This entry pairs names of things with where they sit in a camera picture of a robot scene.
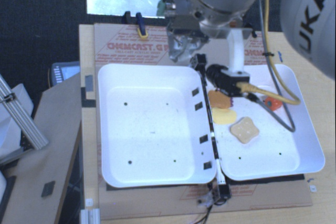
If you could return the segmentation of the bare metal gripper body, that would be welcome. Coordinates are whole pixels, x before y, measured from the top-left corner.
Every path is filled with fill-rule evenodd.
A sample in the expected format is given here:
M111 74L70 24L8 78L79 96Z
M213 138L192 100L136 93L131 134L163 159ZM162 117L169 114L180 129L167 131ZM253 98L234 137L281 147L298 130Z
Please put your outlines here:
M199 0L174 0L166 5L167 32L176 36L226 38L231 29L243 28L239 13L212 8Z

